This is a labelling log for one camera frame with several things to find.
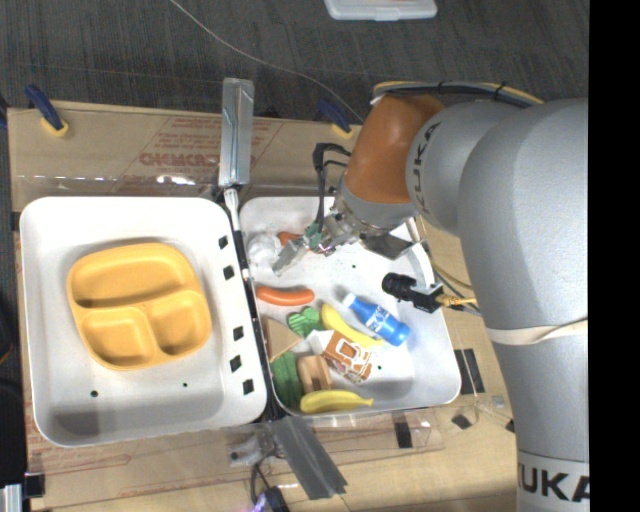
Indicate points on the yellow banana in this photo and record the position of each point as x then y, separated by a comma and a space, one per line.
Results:
342, 327
332, 401

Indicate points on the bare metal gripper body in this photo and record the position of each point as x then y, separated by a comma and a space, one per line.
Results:
336, 234

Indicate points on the green toy leaf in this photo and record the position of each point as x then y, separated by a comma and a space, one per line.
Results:
304, 321

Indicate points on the small orange toy carrot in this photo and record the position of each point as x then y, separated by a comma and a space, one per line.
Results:
289, 237

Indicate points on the brown cardboard board red print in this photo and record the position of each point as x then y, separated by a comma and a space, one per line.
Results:
125, 145

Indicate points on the blue plastic bottle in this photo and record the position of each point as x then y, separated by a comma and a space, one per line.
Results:
380, 321

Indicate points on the white crumpled lump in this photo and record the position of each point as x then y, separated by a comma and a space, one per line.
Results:
262, 248

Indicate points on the white plastic tray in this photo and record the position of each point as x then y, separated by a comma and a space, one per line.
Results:
425, 365
150, 405

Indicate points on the green toy broccoli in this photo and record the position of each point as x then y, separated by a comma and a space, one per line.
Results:
287, 380

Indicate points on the orange toy sausage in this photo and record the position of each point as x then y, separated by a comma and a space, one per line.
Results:
285, 295

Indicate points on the orange and white carton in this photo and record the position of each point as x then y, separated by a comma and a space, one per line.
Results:
347, 357

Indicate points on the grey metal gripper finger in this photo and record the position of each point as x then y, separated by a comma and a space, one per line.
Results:
301, 256
287, 256

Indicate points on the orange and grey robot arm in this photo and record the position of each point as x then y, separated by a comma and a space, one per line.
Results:
520, 200

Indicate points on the brown toy pizza slice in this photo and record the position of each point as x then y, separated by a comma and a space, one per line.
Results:
279, 339

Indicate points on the orange divided plate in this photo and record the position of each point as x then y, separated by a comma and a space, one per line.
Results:
135, 305

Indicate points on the black cylinder on white bracket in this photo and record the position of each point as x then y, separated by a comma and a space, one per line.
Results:
402, 286

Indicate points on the tan toy bread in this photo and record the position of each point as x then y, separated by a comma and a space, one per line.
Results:
315, 372

